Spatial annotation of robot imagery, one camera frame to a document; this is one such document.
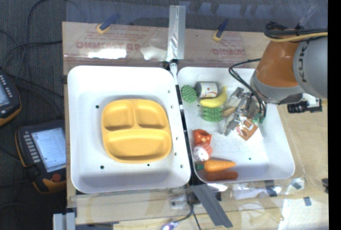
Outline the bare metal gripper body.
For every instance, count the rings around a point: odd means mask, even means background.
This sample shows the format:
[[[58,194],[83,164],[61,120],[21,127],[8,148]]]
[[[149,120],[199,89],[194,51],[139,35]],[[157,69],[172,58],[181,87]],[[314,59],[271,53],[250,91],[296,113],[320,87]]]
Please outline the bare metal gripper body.
[[[245,92],[241,96],[238,105],[238,114],[255,122],[264,121],[264,102],[251,92]]]

